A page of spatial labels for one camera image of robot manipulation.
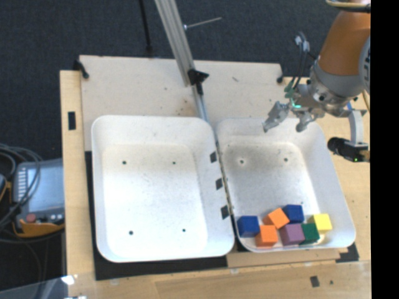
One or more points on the white plastic tray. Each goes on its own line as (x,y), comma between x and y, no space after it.
(274,179)
(156,195)

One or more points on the pale wood board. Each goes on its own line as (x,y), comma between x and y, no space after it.
(134,86)

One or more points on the blue cube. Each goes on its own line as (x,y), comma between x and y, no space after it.
(293,213)
(248,226)

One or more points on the orange cube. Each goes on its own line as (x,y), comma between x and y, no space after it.
(267,236)
(278,218)

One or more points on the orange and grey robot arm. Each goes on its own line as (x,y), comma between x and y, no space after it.
(343,45)

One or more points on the black cylinder on white bracket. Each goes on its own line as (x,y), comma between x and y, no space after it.
(344,148)

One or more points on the green cube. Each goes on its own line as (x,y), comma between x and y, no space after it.
(310,233)

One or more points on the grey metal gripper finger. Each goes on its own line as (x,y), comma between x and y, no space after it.
(275,115)
(305,121)

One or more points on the purple cube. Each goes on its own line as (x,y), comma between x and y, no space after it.
(291,234)

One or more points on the yellow cube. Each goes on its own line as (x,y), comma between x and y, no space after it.
(322,222)

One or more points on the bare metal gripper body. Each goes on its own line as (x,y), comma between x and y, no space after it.
(324,103)

